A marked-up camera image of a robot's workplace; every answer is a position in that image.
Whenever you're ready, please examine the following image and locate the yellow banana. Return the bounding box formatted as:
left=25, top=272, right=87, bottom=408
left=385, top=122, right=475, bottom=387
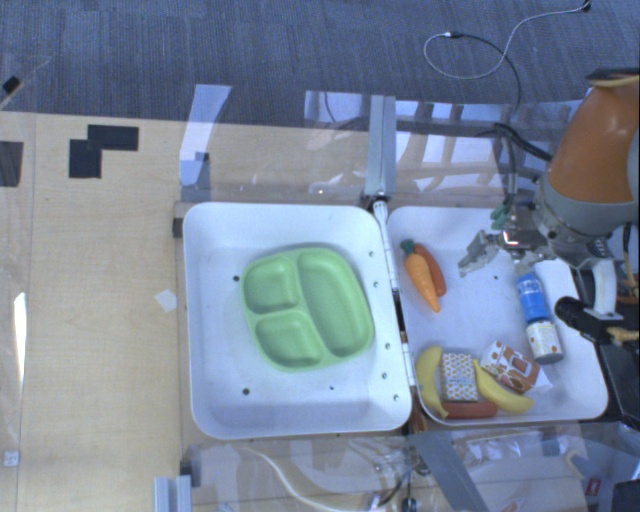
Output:
left=414, top=345, right=451, bottom=421
left=471, top=358, right=536, bottom=416

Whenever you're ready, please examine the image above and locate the green divided plate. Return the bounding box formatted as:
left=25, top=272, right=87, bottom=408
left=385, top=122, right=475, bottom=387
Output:
left=240, top=246, right=377, bottom=374

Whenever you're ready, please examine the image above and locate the orange and white packet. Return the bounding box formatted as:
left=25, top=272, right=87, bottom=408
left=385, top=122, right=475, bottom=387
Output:
left=479, top=340, right=554, bottom=396

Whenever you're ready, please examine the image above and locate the blue bottle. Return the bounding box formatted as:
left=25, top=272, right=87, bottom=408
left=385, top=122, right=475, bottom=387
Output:
left=515, top=271, right=553, bottom=324

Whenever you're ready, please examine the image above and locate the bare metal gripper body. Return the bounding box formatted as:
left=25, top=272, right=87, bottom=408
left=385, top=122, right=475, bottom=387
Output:
left=497, top=207, right=557, bottom=262

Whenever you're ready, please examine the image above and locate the black cylinder on white bracket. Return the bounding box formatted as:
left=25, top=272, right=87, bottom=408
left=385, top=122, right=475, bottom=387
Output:
left=553, top=257, right=626, bottom=346

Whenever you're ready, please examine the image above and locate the white carton with orange print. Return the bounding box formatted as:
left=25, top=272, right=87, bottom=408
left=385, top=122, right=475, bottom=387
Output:
left=439, top=351, right=480, bottom=403

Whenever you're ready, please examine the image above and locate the white plastic tray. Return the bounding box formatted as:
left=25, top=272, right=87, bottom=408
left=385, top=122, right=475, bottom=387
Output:
left=182, top=201, right=414, bottom=441
left=387, top=205, right=611, bottom=428

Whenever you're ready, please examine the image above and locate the white can with orange dots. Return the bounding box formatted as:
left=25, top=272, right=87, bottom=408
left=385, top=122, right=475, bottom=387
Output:
left=525, top=320, right=565, bottom=365

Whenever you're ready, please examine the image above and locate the orange carrot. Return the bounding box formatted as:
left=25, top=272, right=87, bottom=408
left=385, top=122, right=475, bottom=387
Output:
left=399, top=238, right=442, bottom=315

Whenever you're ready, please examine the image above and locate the brown sausage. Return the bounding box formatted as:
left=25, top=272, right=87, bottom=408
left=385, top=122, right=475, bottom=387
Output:
left=439, top=399, right=500, bottom=421

